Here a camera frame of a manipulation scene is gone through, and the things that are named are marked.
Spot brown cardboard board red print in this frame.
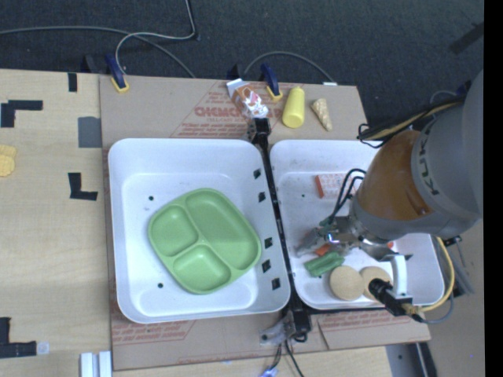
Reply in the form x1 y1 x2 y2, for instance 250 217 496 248
97 75 432 372

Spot tan round biscuit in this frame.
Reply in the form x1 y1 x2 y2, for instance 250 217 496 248
358 265 393 301
329 265 365 302

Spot black block with thin wires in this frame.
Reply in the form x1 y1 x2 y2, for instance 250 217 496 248
289 308 314 343
247 116 273 145

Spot green pea pod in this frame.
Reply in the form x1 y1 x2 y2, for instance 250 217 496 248
303 251 346 278

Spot yellow corn cob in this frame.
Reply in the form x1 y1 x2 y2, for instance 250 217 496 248
0 144 18 178

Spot yellow squeeze bottle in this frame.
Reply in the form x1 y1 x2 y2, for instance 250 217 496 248
281 85 307 130

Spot white plastic tray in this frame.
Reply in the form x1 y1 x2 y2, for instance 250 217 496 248
269 138 446 310
108 137 292 324

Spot orange and white carton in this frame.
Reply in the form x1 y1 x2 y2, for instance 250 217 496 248
226 78 270 120

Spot green divided plate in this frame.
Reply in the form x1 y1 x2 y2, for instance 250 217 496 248
147 187 263 295

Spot black cylinder on white bracket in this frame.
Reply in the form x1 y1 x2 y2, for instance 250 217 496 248
368 253 414 317

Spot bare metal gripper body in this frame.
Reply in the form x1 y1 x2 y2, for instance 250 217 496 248
324 215 398 262

